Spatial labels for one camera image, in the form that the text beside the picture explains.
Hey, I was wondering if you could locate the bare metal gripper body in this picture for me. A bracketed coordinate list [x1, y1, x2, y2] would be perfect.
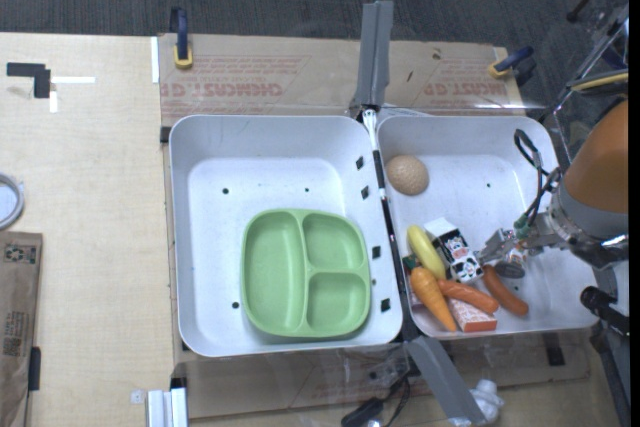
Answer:
[518, 207, 630, 269]

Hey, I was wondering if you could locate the small grey can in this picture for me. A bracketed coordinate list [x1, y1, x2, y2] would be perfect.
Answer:
[494, 261, 527, 280]

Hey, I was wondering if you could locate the white cow print carton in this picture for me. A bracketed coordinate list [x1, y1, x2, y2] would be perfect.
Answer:
[423, 217, 485, 285]

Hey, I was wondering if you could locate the brown sausage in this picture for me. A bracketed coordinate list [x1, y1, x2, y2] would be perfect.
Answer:
[481, 263, 530, 318]

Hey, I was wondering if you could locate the orange sausage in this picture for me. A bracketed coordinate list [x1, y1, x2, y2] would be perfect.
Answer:
[437, 278, 500, 315]

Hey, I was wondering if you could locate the yellow banana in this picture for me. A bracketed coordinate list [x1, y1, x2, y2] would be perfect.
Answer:
[406, 224, 448, 282]

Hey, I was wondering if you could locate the orange and white packet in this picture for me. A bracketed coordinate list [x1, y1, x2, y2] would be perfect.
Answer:
[446, 297, 499, 334]

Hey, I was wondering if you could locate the orange carrot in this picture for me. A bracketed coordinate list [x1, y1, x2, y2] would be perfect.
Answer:
[409, 266, 459, 333]

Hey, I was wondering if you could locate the white plastic tray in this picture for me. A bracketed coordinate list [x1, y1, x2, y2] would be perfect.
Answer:
[375, 114, 602, 341]
[168, 114, 405, 359]

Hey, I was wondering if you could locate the beige round bread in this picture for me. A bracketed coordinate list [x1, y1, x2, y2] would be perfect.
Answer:
[384, 154, 430, 197]

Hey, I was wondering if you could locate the white crumpled paper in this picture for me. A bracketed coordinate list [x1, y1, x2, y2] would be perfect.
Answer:
[468, 378, 505, 422]

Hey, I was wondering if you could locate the green divided plate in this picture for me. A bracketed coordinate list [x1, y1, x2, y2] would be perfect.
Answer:
[241, 208, 373, 342]

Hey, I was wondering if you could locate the brown cardboard board red print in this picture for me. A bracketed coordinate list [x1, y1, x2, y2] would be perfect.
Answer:
[157, 33, 592, 419]

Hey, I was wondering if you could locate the brown paper bag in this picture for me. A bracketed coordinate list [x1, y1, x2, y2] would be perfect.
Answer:
[0, 231, 44, 427]

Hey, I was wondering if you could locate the black cylinder on white bracket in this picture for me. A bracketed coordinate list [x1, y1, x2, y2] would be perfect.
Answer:
[579, 259, 630, 337]

